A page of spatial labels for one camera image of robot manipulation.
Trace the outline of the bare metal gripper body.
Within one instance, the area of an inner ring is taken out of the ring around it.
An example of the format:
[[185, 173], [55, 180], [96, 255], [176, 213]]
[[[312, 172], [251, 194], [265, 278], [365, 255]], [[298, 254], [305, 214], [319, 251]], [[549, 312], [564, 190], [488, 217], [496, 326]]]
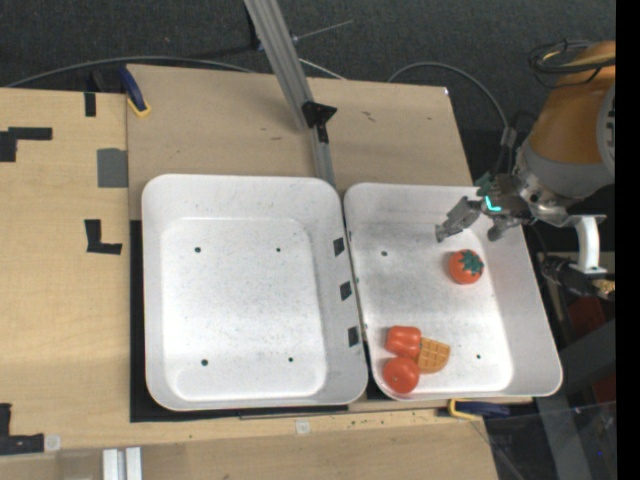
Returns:
[[569, 200], [549, 191], [534, 175], [485, 173], [479, 179], [479, 198], [482, 212], [495, 226], [513, 227], [538, 221], [555, 227], [570, 224], [566, 209]]

